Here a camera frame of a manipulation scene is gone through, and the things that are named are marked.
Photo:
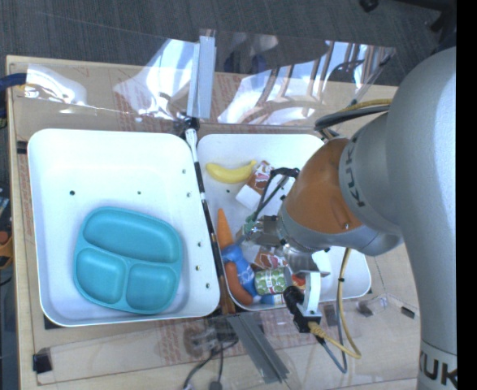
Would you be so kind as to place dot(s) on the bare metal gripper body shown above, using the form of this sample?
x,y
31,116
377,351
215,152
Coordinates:
x,y
270,230

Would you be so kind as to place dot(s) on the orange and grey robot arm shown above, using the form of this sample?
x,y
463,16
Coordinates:
x,y
421,185

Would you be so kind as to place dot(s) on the brown and white carton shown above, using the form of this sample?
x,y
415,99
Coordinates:
x,y
249,193
268,259

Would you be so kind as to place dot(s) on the blue bottle with white print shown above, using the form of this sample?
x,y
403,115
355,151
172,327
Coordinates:
x,y
240,264

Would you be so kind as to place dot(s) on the orange carrot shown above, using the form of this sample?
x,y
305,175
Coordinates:
x,y
223,230

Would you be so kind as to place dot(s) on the green and white can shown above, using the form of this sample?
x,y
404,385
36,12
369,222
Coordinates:
x,y
270,281

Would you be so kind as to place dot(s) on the small red packet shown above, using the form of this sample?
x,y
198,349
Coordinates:
x,y
299,280

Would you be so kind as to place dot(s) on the orange sausage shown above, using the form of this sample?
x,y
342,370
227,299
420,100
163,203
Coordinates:
x,y
238,287

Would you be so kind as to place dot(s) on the yellow banana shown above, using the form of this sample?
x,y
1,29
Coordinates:
x,y
230,174

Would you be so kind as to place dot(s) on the white plastic tray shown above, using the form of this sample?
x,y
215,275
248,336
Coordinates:
x,y
112,165
287,152

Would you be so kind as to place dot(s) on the thin black and white rod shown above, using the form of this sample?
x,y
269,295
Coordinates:
x,y
200,185

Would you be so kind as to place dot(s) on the blue divided plate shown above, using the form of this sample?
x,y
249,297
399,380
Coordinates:
x,y
132,234

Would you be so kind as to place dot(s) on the brown cardboard board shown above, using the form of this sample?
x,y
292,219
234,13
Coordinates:
x,y
100,96

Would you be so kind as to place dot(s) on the black cylinder on white bracket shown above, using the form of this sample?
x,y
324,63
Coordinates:
x,y
313,295

